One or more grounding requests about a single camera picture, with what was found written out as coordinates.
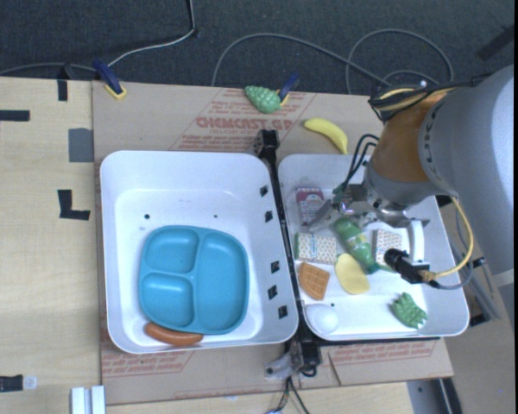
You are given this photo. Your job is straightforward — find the red and white carton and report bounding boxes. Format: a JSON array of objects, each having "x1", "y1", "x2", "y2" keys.
[{"x1": 294, "y1": 185, "x2": 326, "y2": 229}]

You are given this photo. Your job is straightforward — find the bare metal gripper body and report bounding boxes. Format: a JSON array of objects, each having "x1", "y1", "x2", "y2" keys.
[{"x1": 336, "y1": 181, "x2": 431, "y2": 229}]

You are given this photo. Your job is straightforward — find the blue divided plate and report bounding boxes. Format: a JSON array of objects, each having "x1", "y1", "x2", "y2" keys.
[{"x1": 137, "y1": 224, "x2": 251, "y2": 336}]

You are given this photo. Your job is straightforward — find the yellow oval slice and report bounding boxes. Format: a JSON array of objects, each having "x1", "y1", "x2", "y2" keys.
[{"x1": 333, "y1": 252, "x2": 371, "y2": 296}]

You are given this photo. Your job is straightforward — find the yellow banana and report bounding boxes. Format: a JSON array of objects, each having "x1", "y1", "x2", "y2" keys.
[{"x1": 303, "y1": 117, "x2": 350, "y2": 155}]

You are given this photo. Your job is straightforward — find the orange waffle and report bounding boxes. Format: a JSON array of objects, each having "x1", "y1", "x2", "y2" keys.
[{"x1": 297, "y1": 261, "x2": 332, "y2": 302}]

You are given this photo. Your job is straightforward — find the brown cardboard board red print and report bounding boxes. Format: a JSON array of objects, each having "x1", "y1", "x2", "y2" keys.
[{"x1": 91, "y1": 79, "x2": 455, "y2": 405}]

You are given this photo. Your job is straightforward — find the black cylinder on white bracket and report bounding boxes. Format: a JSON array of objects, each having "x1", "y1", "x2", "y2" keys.
[{"x1": 382, "y1": 220, "x2": 433, "y2": 285}]

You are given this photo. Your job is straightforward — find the green plastic bottle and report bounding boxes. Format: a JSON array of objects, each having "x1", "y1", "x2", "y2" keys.
[{"x1": 332, "y1": 216, "x2": 395, "y2": 275}]

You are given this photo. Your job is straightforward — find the white packet with orange pattern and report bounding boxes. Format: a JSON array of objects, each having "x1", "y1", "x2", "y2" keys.
[
  {"x1": 371, "y1": 228, "x2": 405, "y2": 265},
  {"x1": 294, "y1": 232, "x2": 339, "y2": 267}
]

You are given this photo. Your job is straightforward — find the white plastic tray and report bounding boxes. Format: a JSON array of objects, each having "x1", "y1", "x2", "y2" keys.
[
  {"x1": 277, "y1": 153, "x2": 471, "y2": 342},
  {"x1": 98, "y1": 149, "x2": 300, "y2": 355}
]

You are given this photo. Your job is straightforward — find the white egg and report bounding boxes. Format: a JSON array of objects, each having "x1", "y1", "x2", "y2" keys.
[{"x1": 305, "y1": 303, "x2": 341, "y2": 334}]

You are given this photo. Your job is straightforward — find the orange sausage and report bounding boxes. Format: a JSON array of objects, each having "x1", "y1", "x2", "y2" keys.
[{"x1": 143, "y1": 321, "x2": 205, "y2": 348}]

